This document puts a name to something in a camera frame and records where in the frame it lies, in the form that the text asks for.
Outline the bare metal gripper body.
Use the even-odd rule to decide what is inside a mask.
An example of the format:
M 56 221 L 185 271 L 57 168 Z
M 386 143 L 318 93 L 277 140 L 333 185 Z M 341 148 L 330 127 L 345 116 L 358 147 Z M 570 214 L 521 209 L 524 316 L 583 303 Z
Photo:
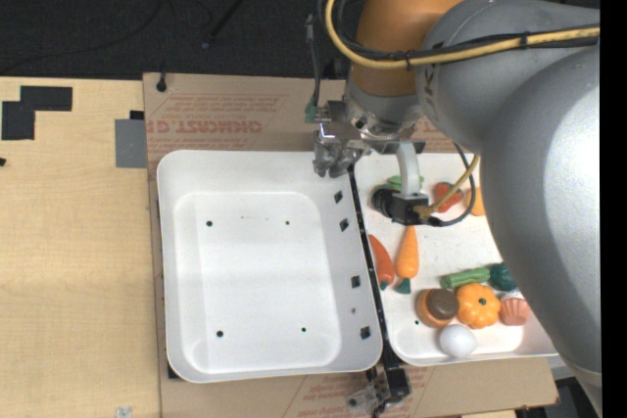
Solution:
M 315 142 L 331 150 L 374 150 L 395 154 L 402 144 L 410 144 L 417 154 L 424 142 L 412 138 L 408 122 L 385 120 L 351 101 L 329 100 L 315 112 Z

